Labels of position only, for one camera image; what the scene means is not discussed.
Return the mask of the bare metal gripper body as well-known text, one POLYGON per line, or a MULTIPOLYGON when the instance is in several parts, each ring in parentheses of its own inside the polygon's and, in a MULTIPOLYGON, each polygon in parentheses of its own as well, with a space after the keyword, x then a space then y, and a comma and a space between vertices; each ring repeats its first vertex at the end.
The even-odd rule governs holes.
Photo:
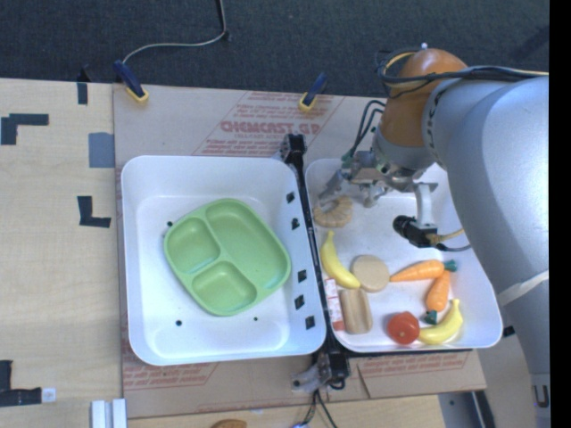
POLYGON ((357 151, 346 161, 348 180, 355 185, 382 188, 384 191, 410 192, 427 168, 407 168, 389 161, 382 153, 357 151))

